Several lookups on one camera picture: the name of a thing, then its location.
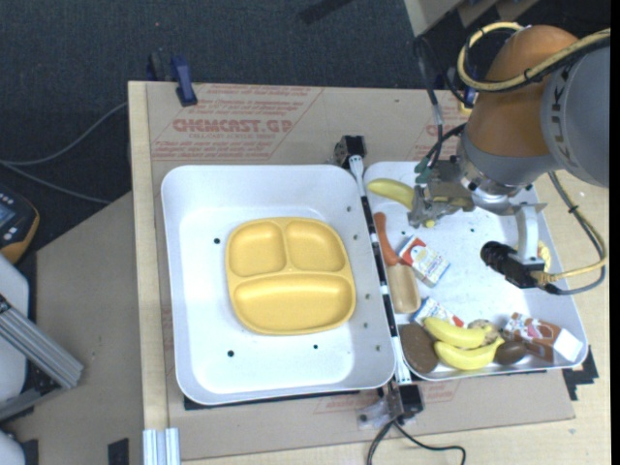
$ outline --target yellow plate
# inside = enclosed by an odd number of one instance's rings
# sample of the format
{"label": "yellow plate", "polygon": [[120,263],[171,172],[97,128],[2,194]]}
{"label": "yellow plate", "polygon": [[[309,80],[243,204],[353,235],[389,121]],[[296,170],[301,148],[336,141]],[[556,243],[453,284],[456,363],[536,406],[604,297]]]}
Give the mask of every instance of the yellow plate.
{"label": "yellow plate", "polygon": [[232,307],[261,334],[307,334],[341,326],[356,307],[347,252],[336,231],[307,218],[254,220],[226,247]]}

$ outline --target banana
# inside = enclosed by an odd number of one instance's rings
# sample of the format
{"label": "banana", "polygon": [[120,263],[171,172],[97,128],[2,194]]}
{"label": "banana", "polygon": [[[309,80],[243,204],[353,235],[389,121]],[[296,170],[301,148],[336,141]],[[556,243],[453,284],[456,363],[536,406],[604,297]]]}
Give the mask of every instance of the banana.
{"label": "banana", "polygon": [[380,177],[379,179],[370,181],[367,188],[376,195],[402,203],[410,210],[413,207],[413,200],[416,192],[414,188],[407,186],[403,182]]}
{"label": "banana", "polygon": [[445,365],[459,370],[478,370],[488,365],[493,358],[497,348],[505,343],[503,337],[498,337],[490,345],[481,346],[474,350],[462,350],[449,345],[444,341],[435,341],[435,354]]}
{"label": "banana", "polygon": [[437,317],[426,317],[424,327],[439,341],[458,348],[477,348],[484,342],[486,333],[493,329],[493,325],[482,327],[459,327]]}

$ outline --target food package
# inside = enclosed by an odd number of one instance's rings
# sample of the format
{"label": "food package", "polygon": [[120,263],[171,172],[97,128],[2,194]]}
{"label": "food package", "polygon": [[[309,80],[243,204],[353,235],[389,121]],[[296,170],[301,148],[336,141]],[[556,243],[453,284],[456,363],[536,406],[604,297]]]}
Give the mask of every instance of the food package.
{"label": "food package", "polygon": [[424,241],[415,235],[410,237],[400,248],[398,256],[411,266],[419,280],[430,288],[439,282],[439,279],[450,266],[446,259],[429,248]]}
{"label": "food package", "polygon": [[575,361],[583,347],[583,343],[563,327],[518,312],[511,315],[503,332],[507,339],[522,341],[528,353],[547,361],[554,361],[555,355]]}
{"label": "food package", "polygon": [[428,297],[422,301],[419,310],[411,317],[412,321],[424,326],[426,317],[437,317],[443,321],[447,321],[455,326],[464,327],[465,323],[450,310],[448,310],[439,301]]}

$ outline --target chocolate cookie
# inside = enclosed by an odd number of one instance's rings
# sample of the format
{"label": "chocolate cookie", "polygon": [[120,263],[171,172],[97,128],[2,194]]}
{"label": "chocolate cookie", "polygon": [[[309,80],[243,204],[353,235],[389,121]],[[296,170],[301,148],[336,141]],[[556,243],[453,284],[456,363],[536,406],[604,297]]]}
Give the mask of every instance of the chocolate cookie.
{"label": "chocolate cookie", "polygon": [[527,355],[527,349],[521,341],[507,341],[495,352],[495,361],[500,365],[512,365]]}
{"label": "chocolate cookie", "polygon": [[490,345],[491,343],[495,342],[495,340],[500,335],[499,327],[497,327],[495,324],[493,324],[491,321],[488,321],[487,319],[477,319],[467,324],[467,328],[469,329],[473,329],[476,327],[485,327],[485,326],[492,326],[493,329],[489,330],[484,336],[484,341],[482,341],[483,346]]}
{"label": "chocolate cookie", "polygon": [[433,348],[434,342],[424,327],[416,322],[400,327],[400,343],[405,360],[420,374],[431,372],[439,362]]}

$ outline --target bunch of bananas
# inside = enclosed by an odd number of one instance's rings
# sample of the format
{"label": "bunch of bananas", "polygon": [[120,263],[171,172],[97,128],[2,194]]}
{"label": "bunch of bananas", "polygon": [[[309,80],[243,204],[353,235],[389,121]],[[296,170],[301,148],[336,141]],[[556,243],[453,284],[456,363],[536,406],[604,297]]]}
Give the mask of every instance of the bunch of bananas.
{"label": "bunch of bananas", "polygon": [[493,361],[497,348],[505,342],[502,336],[497,336],[493,342],[484,344],[493,325],[459,327],[436,317],[427,317],[424,327],[436,338],[433,346],[439,360],[459,370],[485,367]]}

